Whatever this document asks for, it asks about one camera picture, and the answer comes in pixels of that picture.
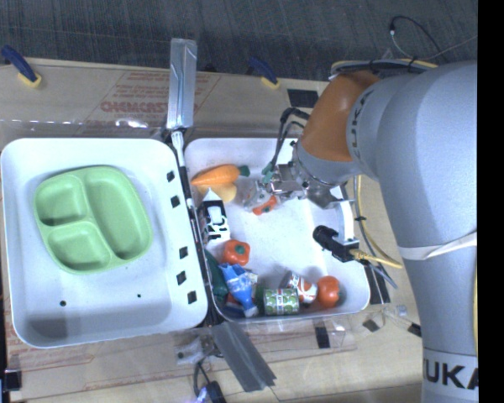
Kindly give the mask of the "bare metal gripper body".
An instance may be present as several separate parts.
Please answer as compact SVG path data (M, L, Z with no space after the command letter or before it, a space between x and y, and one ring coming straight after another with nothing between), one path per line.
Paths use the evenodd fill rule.
M330 209L345 200L339 187L323 183L311 176L297 162L265 168L265 183L271 183L280 202L309 200L317 207Z

